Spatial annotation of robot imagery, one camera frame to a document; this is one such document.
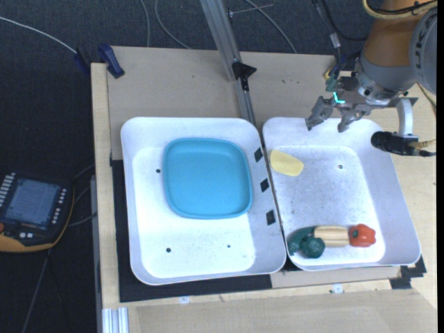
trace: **table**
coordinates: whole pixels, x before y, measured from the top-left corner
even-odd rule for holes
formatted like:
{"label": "table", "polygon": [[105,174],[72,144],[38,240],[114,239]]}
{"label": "table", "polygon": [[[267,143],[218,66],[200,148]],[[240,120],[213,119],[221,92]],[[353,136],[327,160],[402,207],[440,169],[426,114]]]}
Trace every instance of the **table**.
{"label": "table", "polygon": [[[119,302],[110,158],[121,159],[123,122],[135,116],[240,114],[234,85],[226,80],[217,51],[113,49],[126,72],[123,77],[114,79],[105,64],[92,64],[99,311],[116,316],[120,309],[121,320],[128,319],[131,333],[347,332],[360,327],[367,332],[437,331],[435,157],[393,156],[427,268],[424,277],[412,279],[411,289],[392,289],[389,279],[403,274],[399,266],[387,266],[280,271],[271,274],[273,288],[269,290]],[[316,98],[325,95],[323,74],[334,62],[328,55],[248,52],[241,56],[244,63],[257,68],[249,85],[258,130],[271,117],[307,117]],[[415,134],[420,140],[436,138],[436,111],[424,92],[414,85],[409,96],[418,97],[413,107]],[[369,118],[384,130],[398,130],[395,109],[373,111]],[[99,329],[107,332],[107,327],[100,326],[99,322]]]}

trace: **black floor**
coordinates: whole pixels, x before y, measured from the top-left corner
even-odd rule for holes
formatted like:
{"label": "black floor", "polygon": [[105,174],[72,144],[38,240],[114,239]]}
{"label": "black floor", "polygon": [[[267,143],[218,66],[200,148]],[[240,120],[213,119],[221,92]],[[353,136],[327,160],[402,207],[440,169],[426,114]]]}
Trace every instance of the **black floor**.
{"label": "black floor", "polygon": [[[310,0],[249,0],[285,32],[298,53],[332,55],[329,32]],[[373,20],[361,0],[325,0],[336,25],[348,36],[365,36]],[[183,48],[155,18],[156,0],[0,0],[0,17],[31,26],[67,46],[0,19],[0,175],[10,170],[76,179],[72,221],[91,214],[87,187],[94,169],[90,79],[77,68],[79,48],[99,61],[100,43]],[[251,6],[225,0],[231,11]],[[198,0],[158,0],[158,15],[181,43],[214,49]],[[293,53],[291,45],[257,11],[235,14],[233,30],[241,51]],[[363,42],[341,38],[342,54]],[[96,312],[91,223],[69,227],[48,252],[0,254],[0,331],[94,332]],[[39,281],[42,267],[44,274]],[[33,302],[37,284],[39,290]]]}

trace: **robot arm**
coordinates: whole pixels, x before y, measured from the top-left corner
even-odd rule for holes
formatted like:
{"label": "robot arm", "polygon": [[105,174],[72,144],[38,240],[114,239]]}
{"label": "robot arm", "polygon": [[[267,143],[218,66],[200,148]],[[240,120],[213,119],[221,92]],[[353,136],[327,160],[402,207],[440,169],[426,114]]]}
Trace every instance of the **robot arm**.
{"label": "robot arm", "polygon": [[333,97],[318,98],[306,119],[308,129],[330,117],[333,108],[341,113],[338,131],[344,132],[374,109],[396,107],[399,132],[375,135],[373,145],[400,155],[424,155],[409,146],[418,141],[411,112],[416,99],[405,96],[417,82],[436,94],[437,4],[437,0],[385,0],[376,10],[363,0],[376,20],[356,57],[355,70],[349,77],[332,74],[326,91]]}

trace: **blue lid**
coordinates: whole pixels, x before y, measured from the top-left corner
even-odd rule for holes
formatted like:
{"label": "blue lid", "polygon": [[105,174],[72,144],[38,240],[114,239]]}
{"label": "blue lid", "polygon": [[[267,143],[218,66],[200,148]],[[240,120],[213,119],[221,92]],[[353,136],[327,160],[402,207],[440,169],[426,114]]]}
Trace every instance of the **blue lid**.
{"label": "blue lid", "polygon": [[164,150],[166,199],[181,216],[224,219],[246,213],[253,202],[244,152],[222,139],[181,138]]}

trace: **white tray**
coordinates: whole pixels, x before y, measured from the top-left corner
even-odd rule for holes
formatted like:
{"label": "white tray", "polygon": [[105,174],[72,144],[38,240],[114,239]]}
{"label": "white tray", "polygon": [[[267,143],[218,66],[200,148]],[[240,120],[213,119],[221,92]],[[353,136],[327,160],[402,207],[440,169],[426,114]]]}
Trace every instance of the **white tray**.
{"label": "white tray", "polygon": [[267,153],[276,149],[304,163],[299,176],[271,169],[284,235],[315,225],[364,223],[376,230],[377,241],[367,248],[326,248],[318,259],[296,253],[291,261],[308,271],[415,263],[420,244],[391,155],[370,143],[381,128],[362,119],[338,133],[339,122],[328,119],[310,131],[301,118],[264,124]]}
{"label": "white tray", "polygon": [[[222,139],[245,153],[253,204],[230,219],[189,219],[168,205],[162,157],[184,137]],[[151,285],[272,273],[286,249],[256,128],[243,119],[136,117],[121,129],[130,264]]]}

